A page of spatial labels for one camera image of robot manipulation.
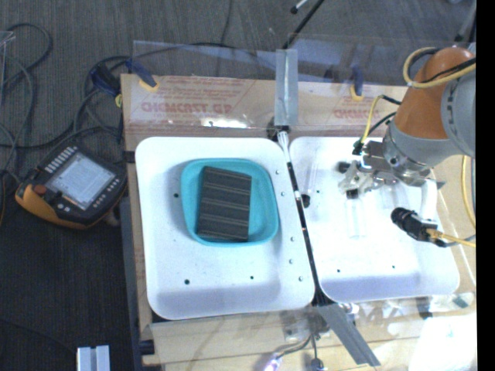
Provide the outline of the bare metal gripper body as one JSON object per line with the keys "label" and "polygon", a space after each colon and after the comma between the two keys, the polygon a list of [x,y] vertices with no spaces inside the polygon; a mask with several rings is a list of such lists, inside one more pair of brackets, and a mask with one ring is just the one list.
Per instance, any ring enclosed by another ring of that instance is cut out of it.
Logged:
{"label": "bare metal gripper body", "polygon": [[421,186],[431,169],[414,161],[390,139],[368,141],[362,148],[360,170],[386,183],[401,181],[407,186]]}

